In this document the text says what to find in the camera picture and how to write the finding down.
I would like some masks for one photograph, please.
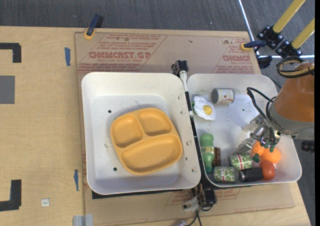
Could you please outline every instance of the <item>gray floor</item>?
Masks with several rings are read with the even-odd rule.
[[[104,17],[103,28],[248,31],[256,35],[274,25],[293,0],[0,0],[1,26],[87,27],[92,17]],[[281,34],[289,41],[315,17],[315,0],[306,0]],[[301,46],[304,58],[314,62],[315,35]],[[277,55],[263,47],[262,56]],[[262,69],[262,74],[279,85],[285,79],[276,71],[279,58]],[[302,165],[298,181],[312,225],[315,213],[315,156],[301,150],[295,140]]]

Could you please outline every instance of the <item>yellow pole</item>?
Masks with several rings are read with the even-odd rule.
[[[291,42],[294,49],[299,49],[304,42],[315,32],[315,18],[309,22],[303,31]]]
[[[272,27],[273,31],[275,33],[280,33],[305,1],[306,0],[293,0],[280,19]]]

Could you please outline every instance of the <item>yellow divided plate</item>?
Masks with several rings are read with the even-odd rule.
[[[110,134],[122,165],[135,175],[167,168],[183,154],[175,126],[158,108],[143,108],[117,117]]]

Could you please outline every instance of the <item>wooden table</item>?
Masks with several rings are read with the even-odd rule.
[[[71,226],[73,216],[86,213],[75,54],[75,32],[84,31],[0,27],[1,43],[19,43],[22,49],[21,63],[13,63],[12,50],[0,49],[0,76],[15,79],[14,104],[0,104],[0,201],[10,200],[11,180],[21,180],[21,206],[1,211],[0,225]],[[70,66],[66,66],[65,48],[70,49]],[[310,225],[298,184],[287,187],[295,204],[292,208],[202,216],[202,225]],[[170,226],[174,221],[132,225]]]

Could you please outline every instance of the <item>green bottle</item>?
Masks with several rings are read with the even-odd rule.
[[[215,159],[214,136],[211,133],[204,133],[200,136],[200,146],[205,172],[213,172],[212,161]]]

